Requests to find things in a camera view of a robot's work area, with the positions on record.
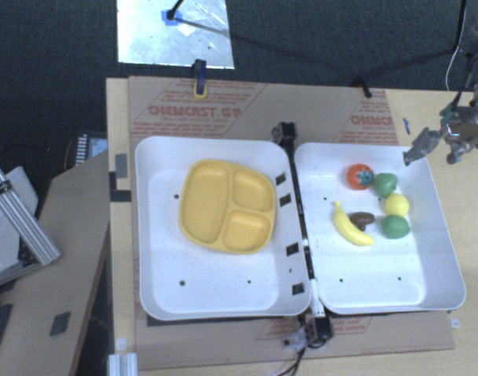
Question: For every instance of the brown toy mushroom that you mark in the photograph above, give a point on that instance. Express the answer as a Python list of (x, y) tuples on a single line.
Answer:
[(361, 218)]

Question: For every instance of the yellow toy lemon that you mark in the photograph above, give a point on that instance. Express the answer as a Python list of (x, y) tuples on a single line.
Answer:
[(397, 204)]

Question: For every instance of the yellow divided plate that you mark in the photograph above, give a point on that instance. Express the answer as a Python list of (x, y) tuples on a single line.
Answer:
[(207, 202)]

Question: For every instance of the brown cardboard board red print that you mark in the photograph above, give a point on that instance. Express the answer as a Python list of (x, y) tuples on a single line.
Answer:
[(309, 108)]

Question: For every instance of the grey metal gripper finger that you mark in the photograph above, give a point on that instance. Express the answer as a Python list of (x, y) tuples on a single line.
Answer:
[(419, 145), (457, 153)]

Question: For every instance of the red toy tomato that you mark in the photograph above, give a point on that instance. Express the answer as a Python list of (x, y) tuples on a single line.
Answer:
[(355, 178)]

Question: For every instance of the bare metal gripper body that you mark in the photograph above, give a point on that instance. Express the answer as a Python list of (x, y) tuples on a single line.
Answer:
[(468, 129)]

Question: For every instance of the thin black and white rod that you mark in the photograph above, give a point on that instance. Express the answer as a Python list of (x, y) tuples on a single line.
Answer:
[(301, 214)]

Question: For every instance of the white plastic tray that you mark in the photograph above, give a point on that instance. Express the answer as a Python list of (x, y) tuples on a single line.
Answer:
[(372, 276), (207, 280)]

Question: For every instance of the yellow banana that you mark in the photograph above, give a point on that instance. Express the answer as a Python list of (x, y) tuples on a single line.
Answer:
[(350, 231)]

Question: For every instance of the green toy lime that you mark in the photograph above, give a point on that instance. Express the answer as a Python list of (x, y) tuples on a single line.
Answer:
[(395, 226)]

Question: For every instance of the green toy pepper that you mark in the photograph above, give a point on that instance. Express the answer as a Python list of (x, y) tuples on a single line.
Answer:
[(386, 184)]

